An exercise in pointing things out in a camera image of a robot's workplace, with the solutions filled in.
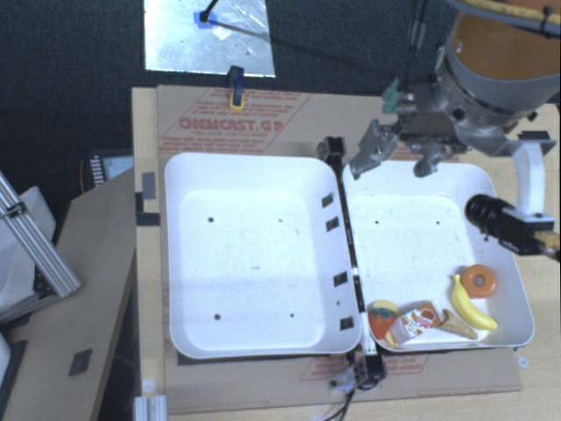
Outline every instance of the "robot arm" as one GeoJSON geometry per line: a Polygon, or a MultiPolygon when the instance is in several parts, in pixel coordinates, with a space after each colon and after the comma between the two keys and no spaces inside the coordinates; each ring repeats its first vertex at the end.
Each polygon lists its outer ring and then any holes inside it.
{"type": "MultiPolygon", "coordinates": [[[[542,156],[555,141],[547,133],[525,132],[518,140],[505,133],[520,119],[532,119],[536,108],[559,92],[561,1],[445,1],[460,13],[432,81],[409,84],[407,73],[394,81],[384,93],[384,111],[396,112],[398,120],[387,126],[372,122],[351,171],[358,179],[379,166],[398,140],[423,155],[414,169],[419,177],[472,148],[491,157],[510,156],[518,174],[516,206],[476,196],[465,214],[518,254],[556,254],[558,259],[554,219],[543,214],[542,156]]],[[[413,48],[418,32],[419,24],[412,24],[408,37],[413,48]]],[[[407,64],[412,58],[410,50],[407,64]]]]}

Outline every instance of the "silver metal sheet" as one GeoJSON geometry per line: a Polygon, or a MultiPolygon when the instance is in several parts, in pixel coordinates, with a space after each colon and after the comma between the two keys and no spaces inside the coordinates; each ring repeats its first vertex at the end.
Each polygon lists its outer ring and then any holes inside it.
{"type": "Polygon", "coordinates": [[[220,0],[211,24],[198,13],[211,0],[145,0],[146,69],[274,77],[265,0],[220,0]]]}

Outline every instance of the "yellow banana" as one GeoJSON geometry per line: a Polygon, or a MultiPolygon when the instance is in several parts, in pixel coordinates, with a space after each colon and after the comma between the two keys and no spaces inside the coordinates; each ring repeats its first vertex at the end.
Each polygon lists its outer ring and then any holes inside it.
{"type": "Polygon", "coordinates": [[[451,300],[459,316],[476,329],[491,331],[499,327],[495,320],[473,305],[464,286],[459,281],[459,275],[454,275],[454,288],[452,290],[451,300]]]}

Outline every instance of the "black carpet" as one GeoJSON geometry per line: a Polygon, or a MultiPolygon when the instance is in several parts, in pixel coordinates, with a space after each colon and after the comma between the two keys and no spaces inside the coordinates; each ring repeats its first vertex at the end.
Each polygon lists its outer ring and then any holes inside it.
{"type": "MultiPolygon", "coordinates": [[[[266,0],[277,77],[247,87],[378,95],[400,70],[408,0],[266,0]]],[[[0,0],[0,170],[53,211],[79,195],[80,160],[131,146],[131,88],[222,86],[144,70],[143,0],[0,0]]],[[[433,0],[414,76],[433,68],[453,11],[433,0]]]]}

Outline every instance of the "donut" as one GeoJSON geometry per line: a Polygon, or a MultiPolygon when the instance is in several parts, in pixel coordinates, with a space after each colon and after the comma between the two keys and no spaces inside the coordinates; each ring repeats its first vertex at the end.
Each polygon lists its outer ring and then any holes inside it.
{"type": "Polygon", "coordinates": [[[485,265],[471,265],[466,268],[460,282],[467,294],[472,298],[487,298],[497,286],[493,270],[485,265]]]}

